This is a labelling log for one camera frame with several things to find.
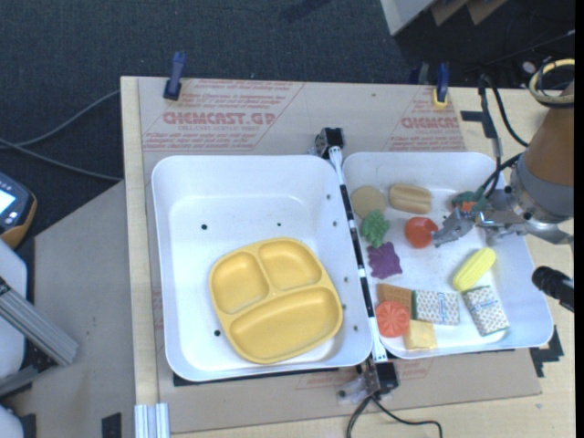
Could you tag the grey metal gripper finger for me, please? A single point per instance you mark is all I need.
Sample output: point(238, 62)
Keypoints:
point(454, 226)
point(502, 232)

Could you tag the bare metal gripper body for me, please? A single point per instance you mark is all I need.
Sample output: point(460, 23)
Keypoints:
point(524, 208)

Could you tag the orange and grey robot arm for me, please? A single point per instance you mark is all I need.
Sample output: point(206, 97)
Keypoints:
point(549, 144)

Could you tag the red tomato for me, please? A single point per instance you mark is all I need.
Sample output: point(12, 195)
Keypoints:
point(419, 233)

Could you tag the yellow corn cob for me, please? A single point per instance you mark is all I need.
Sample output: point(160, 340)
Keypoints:
point(474, 268)

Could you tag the white plastic tray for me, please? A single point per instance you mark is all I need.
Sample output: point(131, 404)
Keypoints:
point(429, 267)
point(191, 208)

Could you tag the tan bread bun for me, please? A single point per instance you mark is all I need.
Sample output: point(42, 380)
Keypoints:
point(409, 198)

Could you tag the purple grapes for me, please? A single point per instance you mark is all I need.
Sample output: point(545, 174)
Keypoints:
point(384, 260)

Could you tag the green broccoli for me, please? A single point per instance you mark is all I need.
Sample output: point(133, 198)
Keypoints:
point(375, 228)

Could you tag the white patterned packet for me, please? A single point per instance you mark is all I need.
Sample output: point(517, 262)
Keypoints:
point(437, 307)
point(486, 310)

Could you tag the tan round biscuit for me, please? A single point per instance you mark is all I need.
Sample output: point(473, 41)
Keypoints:
point(367, 201)

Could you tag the orange waffle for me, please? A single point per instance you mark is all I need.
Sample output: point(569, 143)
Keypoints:
point(392, 294)

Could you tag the thin black and white rod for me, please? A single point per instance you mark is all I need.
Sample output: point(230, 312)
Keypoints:
point(352, 226)

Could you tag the orange round slice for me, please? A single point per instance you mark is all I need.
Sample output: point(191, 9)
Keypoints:
point(392, 319)

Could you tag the yellow cheese wedge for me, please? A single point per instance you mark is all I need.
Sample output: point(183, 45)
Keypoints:
point(420, 336)

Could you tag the yellow divided plate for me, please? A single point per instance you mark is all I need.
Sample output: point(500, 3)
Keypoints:
point(278, 308)

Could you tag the brown cardboard board red print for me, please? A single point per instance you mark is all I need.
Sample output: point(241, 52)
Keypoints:
point(283, 112)

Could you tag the black cylinder on white bracket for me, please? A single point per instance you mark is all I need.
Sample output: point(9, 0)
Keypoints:
point(552, 282)

